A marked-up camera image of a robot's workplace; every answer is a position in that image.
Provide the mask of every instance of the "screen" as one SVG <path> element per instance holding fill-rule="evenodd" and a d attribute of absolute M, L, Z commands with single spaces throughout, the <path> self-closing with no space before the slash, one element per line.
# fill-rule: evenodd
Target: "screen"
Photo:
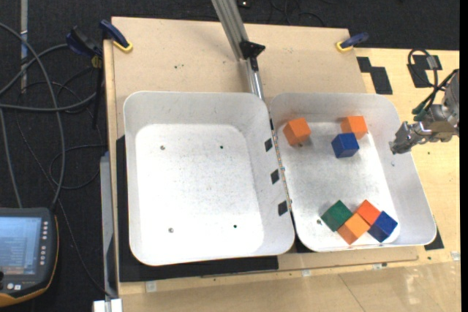
<path fill-rule="evenodd" d="M 40 217 L 0 216 L 0 268 L 8 275 L 35 274 Z"/>

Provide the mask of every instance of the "yellow clamp pad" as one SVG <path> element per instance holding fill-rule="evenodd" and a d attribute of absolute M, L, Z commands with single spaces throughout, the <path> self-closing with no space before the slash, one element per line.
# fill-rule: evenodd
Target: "yellow clamp pad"
<path fill-rule="evenodd" d="M 98 55 L 93 56 L 93 58 L 91 59 L 91 63 L 93 64 L 93 68 L 102 68 L 102 59 Z"/>
<path fill-rule="evenodd" d="M 124 47 L 123 45 L 121 45 L 120 43 L 117 43 L 116 41 L 114 41 L 114 45 L 115 45 L 120 51 L 125 52 L 125 53 L 129 53 L 129 52 L 132 50 L 132 48 L 133 48 L 133 44 L 132 44 L 129 40 L 127 40 L 127 42 L 128 42 L 128 44 L 129 44 L 127 47 Z"/>
<path fill-rule="evenodd" d="M 339 52 L 342 52 L 342 53 L 343 53 L 343 52 L 348 52 L 348 51 L 351 51 L 351 50 L 352 50 L 352 48 L 353 48 L 352 45 L 349 46 L 349 47 L 346 47 L 346 48 L 341 48 L 341 44 L 342 44 L 342 43 L 343 43 L 343 42 L 338 42 L 338 43 L 336 43 L 336 48 L 338 49 Z"/>

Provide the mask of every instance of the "clamp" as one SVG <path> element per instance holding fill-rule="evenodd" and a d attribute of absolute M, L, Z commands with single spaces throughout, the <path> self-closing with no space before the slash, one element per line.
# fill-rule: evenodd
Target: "clamp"
<path fill-rule="evenodd" d="M 356 34 L 349 39 L 344 40 L 343 42 L 336 43 L 336 48 L 339 52 L 344 53 L 352 50 L 355 45 L 365 42 L 368 39 L 369 35 L 367 33 Z"/>
<path fill-rule="evenodd" d="M 133 44 L 129 42 L 124 35 L 107 20 L 101 20 L 99 28 L 102 30 L 102 40 L 112 39 L 113 44 L 121 51 L 128 53 L 132 50 Z M 74 26 L 71 32 L 67 34 L 67 44 L 71 51 L 78 55 L 86 56 L 91 59 L 95 69 L 98 69 L 96 99 L 94 101 L 93 129 L 97 127 L 97 114 L 99 111 L 99 101 L 102 83 L 104 81 L 104 72 L 102 59 L 104 53 L 102 46 L 98 45 L 93 39 L 87 37 L 77 26 Z"/>

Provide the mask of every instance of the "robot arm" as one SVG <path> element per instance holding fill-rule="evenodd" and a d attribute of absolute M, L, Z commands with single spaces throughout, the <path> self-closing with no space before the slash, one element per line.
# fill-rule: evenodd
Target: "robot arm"
<path fill-rule="evenodd" d="M 453 135 L 460 137 L 459 76 L 458 70 L 449 75 L 442 104 L 431 104 L 415 116 L 416 123 L 401 124 L 395 140 L 390 142 L 393 153 L 405 153 L 427 142 L 448 142 Z"/>

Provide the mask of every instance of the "orange block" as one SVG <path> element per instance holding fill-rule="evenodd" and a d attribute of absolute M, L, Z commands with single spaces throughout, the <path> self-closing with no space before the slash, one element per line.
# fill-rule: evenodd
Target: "orange block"
<path fill-rule="evenodd" d="M 311 134 L 309 125 L 304 117 L 288 121 L 283 128 L 283 133 L 290 145 L 305 142 Z"/>
<path fill-rule="evenodd" d="M 350 245 L 370 228 L 371 226 L 367 224 L 362 217 L 354 213 L 338 228 L 337 232 L 346 240 L 346 243 Z"/>
<path fill-rule="evenodd" d="M 367 224 L 372 225 L 375 220 L 377 220 L 377 217 L 379 217 L 380 211 L 366 199 L 356 210 L 356 213 L 359 214 Z"/>
<path fill-rule="evenodd" d="M 341 122 L 341 130 L 344 133 L 354 133 L 356 139 L 367 134 L 367 125 L 364 116 L 347 116 Z"/>

